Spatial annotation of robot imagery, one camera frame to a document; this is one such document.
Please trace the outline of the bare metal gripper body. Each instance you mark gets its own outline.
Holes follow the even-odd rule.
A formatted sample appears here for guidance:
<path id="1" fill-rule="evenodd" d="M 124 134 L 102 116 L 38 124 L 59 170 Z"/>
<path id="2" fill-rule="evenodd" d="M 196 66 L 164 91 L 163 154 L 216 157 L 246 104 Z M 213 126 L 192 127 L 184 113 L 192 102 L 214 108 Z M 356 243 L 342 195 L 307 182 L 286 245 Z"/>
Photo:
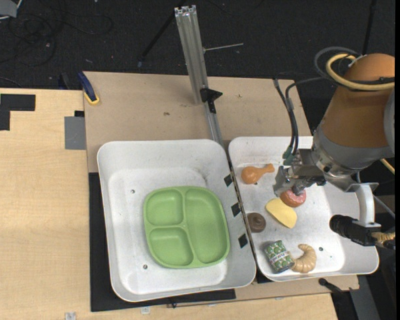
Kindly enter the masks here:
<path id="1" fill-rule="evenodd" d="M 353 169 L 334 161 L 321 149 L 298 149 L 286 169 L 286 180 L 291 186 L 324 185 L 351 186 L 355 183 Z"/>

